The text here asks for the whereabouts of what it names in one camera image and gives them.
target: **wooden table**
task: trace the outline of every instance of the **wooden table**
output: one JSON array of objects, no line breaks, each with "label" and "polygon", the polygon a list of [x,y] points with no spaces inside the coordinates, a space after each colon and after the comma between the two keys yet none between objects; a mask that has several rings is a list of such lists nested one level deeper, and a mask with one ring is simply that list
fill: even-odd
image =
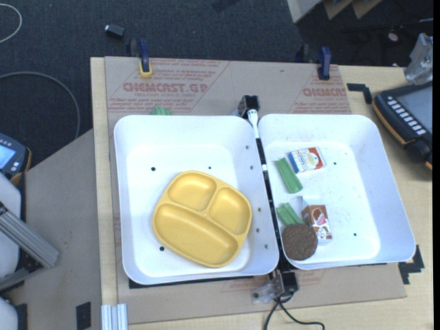
[{"label": "wooden table", "polygon": [[[340,66],[340,73],[344,84],[365,84],[373,95],[379,91],[406,84],[401,68]],[[91,59],[91,86],[102,303],[116,305],[118,291],[111,204],[105,61],[103,58]],[[425,268],[419,274],[410,275],[410,284],[406,286],[406,298],[294,309],[292,314],[302,321],[322,321],[326,329],[434,329],[432,172],[423,164],[412,163],[408,159],[405,151],[398,147],[379,123],[371,106],[365,103],[361,93],[350,92],[348,89],[346,91],[352,112],[369,117],[377,123],[380,129],[391,169],[408,214],[416,244],[419,245]],[[131,325],[130,329],[262,329],[266,316],[267,312],[254,312],[136,324]],[[296,327],[299,325],[293,325],[287,315],[281,311],[275,312],[269,324],[270,329],[293,329]]]}]

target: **cable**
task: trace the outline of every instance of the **cable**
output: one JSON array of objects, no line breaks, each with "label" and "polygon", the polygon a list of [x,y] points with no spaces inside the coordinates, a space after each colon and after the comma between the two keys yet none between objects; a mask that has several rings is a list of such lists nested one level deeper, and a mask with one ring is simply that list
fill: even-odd
[{"label": "cable", "polygon": [[23,24],[23,17],[21,16],[20,11],[18,11],[18,10],[17,10],[14,6],[12,6],[12,5],[8,5],[8,4],[6,4],[6,3],[0,3],[0,6],[4,6],[4,7],[6,7],[6,8],[11,8],[11,9],[13,9],[13,10],[18,14],[18,16],[19,16],[19,18],[20,18],[19,26],[16,28],[15,32],[12,33],[10,36],[7,36],[7,37],[4,38],[4,39],[0,39],[0,44],[2,44],[3,42],[5,42],[5,41],[11,39],[15,34],[17,34],[17,33],[19,32],[19,30],[21,29],[21,25]]},{"label": "cable", "polygon": [[69,90],[69,88],[67,88],[62,82],[60,82],[59,80],[57,80],[56,78],[54,78],[52,76],[49,76],[47,74],[42,74],[40,72],[33,72],[33,71],[18,71],[18,72],[11,72],[9,74],[3,74],[3,75],[0,75],[0,80],[5,79],[5,78],[9,78],[9,77],[15,77],[15,76],[43,77],[43,78],[51,80],[51,81],[55,82],[57,85],[61,86],[69,94],[70,98],[72,99],[72,101],[74,102],[74,105],[75,105],[76,119],[77,119],[75,139],[78,138],[78,136],[80,135],[80,127],[81,127],[80,107],[78,106],[78,102],[76,101],[75,96]]},{"label": "cable", "polygon": [[300,325],[319,325],[319,326],[322,328],[322,330],[325,330],[325,326],[324,326],[324,324],[322,324],[321,322],[302,322],[302,321],[300,321],[300,320],[298,320],[298,319],[295,319],[295,317],[293,317],[293,316],[288,312],[288,310],[283,306],[283,303],[289,302],[289,301],[292,299],[293,296],[294,296],[294,293],[293,293],[293,292],[290,292],[290,293],[287,294],[287,295],[281,295],[281,296],[279,296],[278,298],[275,298],[275,299],[274,299],[274,300],[275,300],[275,305],[272,307],[272,309],[270,310],[269,314],[268,314],[267,317],[266,317],[266,320],[265,320],[264,325],[263,325],[263,330],[267,330],[267,326],[268,326],[268,324],[269,324],[269,320],[270,320],[270,318],[272,317],[272,314],[275,312],[277,306],[280,306],[281,309],[282,309],[282,310],[283,310],[283,311],[289,316],[289,318],[291,318],[294,322],[296,322],[296,323],[298,323],[298,324],[300,324]]}]

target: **green object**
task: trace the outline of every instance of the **green object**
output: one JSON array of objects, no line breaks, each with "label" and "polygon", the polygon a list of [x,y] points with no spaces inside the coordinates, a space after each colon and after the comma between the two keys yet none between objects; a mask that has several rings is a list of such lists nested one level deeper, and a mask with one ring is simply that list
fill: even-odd
[{"label": "green object", "polygon": [[275,163],[289,193],[297,193],[303,189],[303,185],[295,175],[294,170],[285,157],[283,159],[276,160]]},{"label": "green object", "polygon": [[171,115],[171,111],[169,111],[166,107],[158,107],[155,105],[151,115]]},{"label": "green object", "polygon": [[304,223],[289,203],[283,204],[280,208],[277,208],[276,214],[286,226],[293,225],[294,223]]}]

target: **dark floor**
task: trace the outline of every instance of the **dark floor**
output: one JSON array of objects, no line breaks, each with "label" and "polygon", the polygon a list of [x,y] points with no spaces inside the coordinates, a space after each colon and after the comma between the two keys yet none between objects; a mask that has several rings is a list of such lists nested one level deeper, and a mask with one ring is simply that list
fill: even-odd
[{"label": "dark floor", "polygon": [[[433,0],[384,0],[358,19],[351,6],[329,20],[322,4],[294,24],[286,0],[0,0],[23,17],[0,43],[0,133],[29,146],[33,165],[71,142],[77,116],[62,82],[78,102],[79,134],[92,127],[89,60],[123,56],[130,36],[148,41],[152,57],[294,62],[307,44],[316,61],[322,46],[339,65],[409,64],[419,33],[433,36]],[[0,5],[0,40],[19,23]],[[105,25],[125,28],[123,41]],[[392,28],[398,42],[387,38]],[[348,29],[359,32],[347,32]]]}]

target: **brown round object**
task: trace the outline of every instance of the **brown round object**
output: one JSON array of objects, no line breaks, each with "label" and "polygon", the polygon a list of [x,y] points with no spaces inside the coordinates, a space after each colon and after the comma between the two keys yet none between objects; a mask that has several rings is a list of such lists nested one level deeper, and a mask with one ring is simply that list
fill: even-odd
[{"label": "brown round object", "polygon": [[315,230],[305,223],[295,223],[283,231],[283,246],[286,255],[295,261],[312,256],[318,247]]}]

